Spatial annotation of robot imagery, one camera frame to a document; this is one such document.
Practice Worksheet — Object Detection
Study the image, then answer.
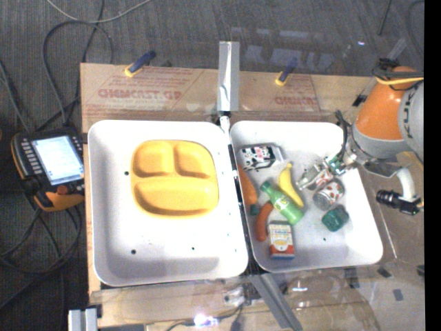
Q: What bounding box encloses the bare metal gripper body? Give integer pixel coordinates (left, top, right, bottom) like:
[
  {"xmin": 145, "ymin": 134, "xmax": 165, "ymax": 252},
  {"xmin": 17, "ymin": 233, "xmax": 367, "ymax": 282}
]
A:
[{"xmin": 322, "ymin": 142, "xmax": 367, "ymax": 179}]

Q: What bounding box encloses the white can with red print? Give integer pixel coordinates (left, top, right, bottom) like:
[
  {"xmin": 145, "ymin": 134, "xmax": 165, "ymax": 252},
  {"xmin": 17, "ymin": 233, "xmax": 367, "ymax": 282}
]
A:
[{"xmin": 315, "ymin": 169, "xmax": 335, "ymax": 188}]

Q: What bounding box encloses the yellow banana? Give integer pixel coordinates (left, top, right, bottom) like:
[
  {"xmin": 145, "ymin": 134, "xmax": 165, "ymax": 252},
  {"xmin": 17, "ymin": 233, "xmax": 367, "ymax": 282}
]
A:
[{"xmin": 277, "ymin": 163, "xmax": 305, "ymax": 209}]

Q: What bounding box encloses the silver can with printed label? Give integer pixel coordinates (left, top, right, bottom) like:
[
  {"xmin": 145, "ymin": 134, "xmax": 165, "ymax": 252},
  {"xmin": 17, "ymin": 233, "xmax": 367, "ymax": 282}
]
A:
[{"xmin": 312, "ymin": 180, "xmax": 346, "ymax": 211}]

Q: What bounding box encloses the green bottle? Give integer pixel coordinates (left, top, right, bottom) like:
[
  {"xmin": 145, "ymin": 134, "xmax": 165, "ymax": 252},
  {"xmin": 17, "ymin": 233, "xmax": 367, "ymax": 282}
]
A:
[{"xmin": 259, "ymin": 180, "xmax": 305, "ymax": 226}]

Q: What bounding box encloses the white black cow-print carton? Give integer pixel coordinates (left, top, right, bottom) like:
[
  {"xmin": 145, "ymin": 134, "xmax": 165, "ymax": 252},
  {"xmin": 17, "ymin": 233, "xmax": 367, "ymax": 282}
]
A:
[{"xmin": 237, "ymin": 143, "xmax": 285, "ymax": 172}]

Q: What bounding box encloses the orange carrot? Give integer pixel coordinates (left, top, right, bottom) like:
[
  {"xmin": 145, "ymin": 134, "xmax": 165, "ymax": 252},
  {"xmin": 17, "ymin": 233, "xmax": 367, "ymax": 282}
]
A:
[{"xmin": 236, "ymin": 163, "xmax": 260, "ymax": 217}]

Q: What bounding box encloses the orange-red sausage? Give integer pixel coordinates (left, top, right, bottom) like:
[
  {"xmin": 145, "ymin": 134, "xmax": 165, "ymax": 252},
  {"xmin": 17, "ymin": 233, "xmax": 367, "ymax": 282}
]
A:
[{"xmin": 255, "ymin": 201, "xmax": 275, "ymax": 243}]

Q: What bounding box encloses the orange and white carton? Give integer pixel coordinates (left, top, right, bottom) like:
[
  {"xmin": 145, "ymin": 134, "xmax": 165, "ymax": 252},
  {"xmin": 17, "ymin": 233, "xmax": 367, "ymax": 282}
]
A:
[{"xmin": 267, "ymin": 221, "xmax": 296, "ymax": 260}]

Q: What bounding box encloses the white plastic tray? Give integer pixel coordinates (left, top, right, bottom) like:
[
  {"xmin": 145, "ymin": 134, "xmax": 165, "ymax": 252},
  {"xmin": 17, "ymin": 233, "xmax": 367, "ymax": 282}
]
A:
[
  {"xmin": 87, "ymin": 119, "xmax": 249, "ymax": 288},
  {"xmin": 229, "ymin": 120, "xmax": 384, "ymax": 274}
]

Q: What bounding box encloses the yellow divided plate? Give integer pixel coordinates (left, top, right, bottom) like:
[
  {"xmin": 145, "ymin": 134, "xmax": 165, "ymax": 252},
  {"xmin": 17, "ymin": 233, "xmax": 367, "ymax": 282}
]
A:
[{"xmin": 130, "ymin": 139, "xmax": 220, "ymax": 219}]

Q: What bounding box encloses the brown cardboard board red print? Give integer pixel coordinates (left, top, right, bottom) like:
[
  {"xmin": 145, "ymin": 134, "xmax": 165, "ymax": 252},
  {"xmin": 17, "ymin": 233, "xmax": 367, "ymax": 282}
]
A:
[{"xmin": 79, "ymin": 62, "xmax": 425, "ymax": 328}]

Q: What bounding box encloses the black cylinder on white bracket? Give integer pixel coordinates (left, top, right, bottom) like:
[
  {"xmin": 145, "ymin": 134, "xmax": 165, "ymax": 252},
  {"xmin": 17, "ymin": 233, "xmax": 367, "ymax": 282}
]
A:
[{"xmin": 376, "ymin": 165, "xmax": 424, "ymax": 217}]

